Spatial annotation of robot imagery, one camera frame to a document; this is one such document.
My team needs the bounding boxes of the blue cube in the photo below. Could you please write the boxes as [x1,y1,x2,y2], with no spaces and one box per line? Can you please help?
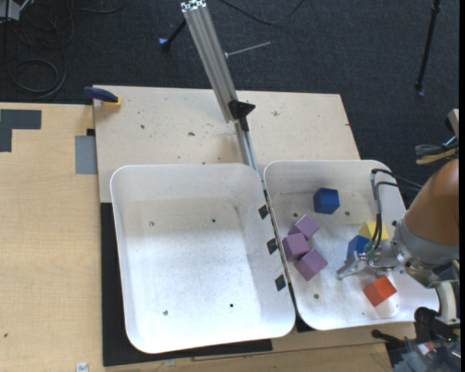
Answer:
[312,187,341,215]
[346,234,373,261]

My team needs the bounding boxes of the yellow cube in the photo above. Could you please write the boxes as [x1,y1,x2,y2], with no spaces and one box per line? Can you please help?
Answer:
[357,221,391,243]

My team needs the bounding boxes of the white plastic tray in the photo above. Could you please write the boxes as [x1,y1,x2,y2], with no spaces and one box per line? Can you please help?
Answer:
[263,159,441,332]
[109,163,297,355]

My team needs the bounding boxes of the orange cube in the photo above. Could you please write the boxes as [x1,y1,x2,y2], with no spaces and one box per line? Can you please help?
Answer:
[362,274,398,308]

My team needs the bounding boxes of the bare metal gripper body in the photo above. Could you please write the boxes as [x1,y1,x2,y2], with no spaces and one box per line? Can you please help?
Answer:
[367,245,442,288]

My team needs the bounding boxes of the black cylinder on white bracket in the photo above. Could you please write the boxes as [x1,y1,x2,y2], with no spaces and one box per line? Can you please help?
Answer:
[413,280,460,329]

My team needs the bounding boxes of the purple cube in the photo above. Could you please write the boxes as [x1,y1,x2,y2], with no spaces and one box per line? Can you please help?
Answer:
[281,232,312,263]
[287,213,321,241]
[294,248,329,282]

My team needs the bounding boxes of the pale wood board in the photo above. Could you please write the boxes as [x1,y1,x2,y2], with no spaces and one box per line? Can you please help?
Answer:
[91,84,418,362]

